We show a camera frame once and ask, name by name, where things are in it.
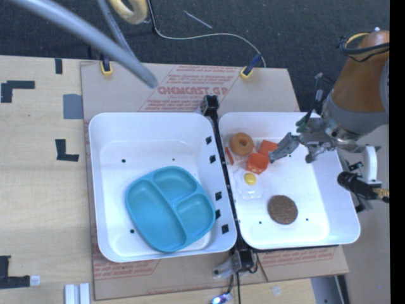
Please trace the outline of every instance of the orange block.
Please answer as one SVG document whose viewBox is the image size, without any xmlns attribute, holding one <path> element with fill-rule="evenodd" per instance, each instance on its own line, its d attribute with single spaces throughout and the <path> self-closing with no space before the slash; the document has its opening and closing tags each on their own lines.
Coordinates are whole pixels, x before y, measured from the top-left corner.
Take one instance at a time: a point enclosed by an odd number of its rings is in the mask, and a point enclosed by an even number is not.
<svg viewBox="0 0 405 304">
<path fill-rule="evenodd" d="M 264 139 L 261 143 L 259 153 L 268 157 L 268 153 L 273 152 L 275 149 L 277 149 L 277 143 L 270 142 Z"/>
<path fill-rule="evenodd" d="M 259 175 L 267 169 L 268 163 L 268 156 L 262 153 L 251 153 L 247 159 L 246 170 Z"/>
</svg>

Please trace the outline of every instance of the dark floor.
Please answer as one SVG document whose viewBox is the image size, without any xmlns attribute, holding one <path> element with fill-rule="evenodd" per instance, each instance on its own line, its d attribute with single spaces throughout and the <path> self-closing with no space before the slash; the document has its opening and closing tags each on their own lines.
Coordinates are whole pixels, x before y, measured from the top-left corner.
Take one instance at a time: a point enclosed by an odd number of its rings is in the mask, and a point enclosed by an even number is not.
<svg viewBox="0 0 405 304">
<path fill-rule="evenodd" d="M 53 0 L 110 35 L 96 0 Z M 389 30 L 390 0 L 152 0 L 160 31 L 171 37 L 218 32 L 244 37 L 266 66 L 287 68 L 302 111 L 311 106 L 314 76 L 333 80 L 346 61 L 339 37 L 354 30 Z M 0 54 L 88 58 L 88 45 L 25 9 L 0 1 Z M 198 17 L 212 29 L 184 11 Z M 255 50 L 230 36 L 172 41 L 152 23 L 129 25 L 116 17 L 138 59 L 145 63 L 245 66 Z"/>
</svg>

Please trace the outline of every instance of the white tray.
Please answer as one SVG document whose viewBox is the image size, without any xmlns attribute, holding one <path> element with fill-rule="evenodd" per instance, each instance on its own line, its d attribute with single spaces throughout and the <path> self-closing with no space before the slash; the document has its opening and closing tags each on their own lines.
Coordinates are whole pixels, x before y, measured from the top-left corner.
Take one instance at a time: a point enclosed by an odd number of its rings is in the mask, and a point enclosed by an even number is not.
<svg viewBox="0 0 405 304">
<path fill-rule="evenodd" d="M 286 133 L 297 135 L 295 123 L 304 113 L 227 113 L 220 118 L 223 147 L 238 132 L 249 134 L 260 148 L 263 139 L 279 143 Z M 342 167 L 336 152 L 325 152 L 308 164 L 303 145 L 286 157 L 268 165 L 258 180 L 264 186 L 260 198 L 244 198 L 236 188 L 238 170 L 246 160 L 233 165 L 227 162 L 240 231 L 247 244 L 259 250 L 328 246 L 357 240 L 358 217 L 351 195 L 337 183 Z M 297 219 L 282 225 L 267 211 L 270 198 L 276 194 L 290 197 L 298 207 Z"/>
<path fill-rule="evenodd" d="M 229 250 L 237 232 L 211 122 L 197 113 L 102 113 L 89 125 L 97 241 L 114 262 Z M 190 246 L 161 253 L 137 233 L 125 208 L 125 190 L 153 170 L 178 166 L 202 185 L 220 216 Z"/>
</svg>

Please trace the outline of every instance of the brown cookie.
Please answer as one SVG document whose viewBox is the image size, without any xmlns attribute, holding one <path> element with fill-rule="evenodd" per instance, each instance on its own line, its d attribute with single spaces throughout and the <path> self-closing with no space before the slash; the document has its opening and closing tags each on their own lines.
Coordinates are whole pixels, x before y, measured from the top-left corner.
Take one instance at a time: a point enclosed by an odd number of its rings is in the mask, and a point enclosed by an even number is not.
<svg viewBox="0 0 405 304">
<path fill-rule="evenodd" d="M 280 224 L 291 224 L 298 216 L 298 208 L 294 201 L 284 195 L 271 197 L 267 205 L 270 217 Z"/>
</svg>

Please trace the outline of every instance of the cardboard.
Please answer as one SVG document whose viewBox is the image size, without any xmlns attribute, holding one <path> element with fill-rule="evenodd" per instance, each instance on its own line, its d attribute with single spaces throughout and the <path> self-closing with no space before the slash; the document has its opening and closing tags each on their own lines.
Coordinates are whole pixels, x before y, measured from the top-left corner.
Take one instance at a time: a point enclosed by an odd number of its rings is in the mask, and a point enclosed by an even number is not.
<svg viewBox="0 0 405 304">
<path fill-rule="evenodd" d="M 88 126 L 103 112 L 199 111 L 204 95 L 218 96 L 218 115 L 230 111 L 299 111 L 286 69 L 255 68 L 243 79 L 241 68 L 199 65 L 145 64 L 159 81 L 146 87 L 137 77 L 113 63 L 113 73 L 101 73 L 99 62 L 81 66 L 85 148 L 92 231 L 92 263 L 96 300 L 206 288 L 226 288 L 229 280 L 213 277 L 213 267 L 228 252 L 132 263 L 113 263 L 97 247 L 97 228 L 91 177 Z M 341 246 L 258 253 L 259 269 L 246 273 L 241 284 L 329 276 L 348 272 Z"/>
</svg>

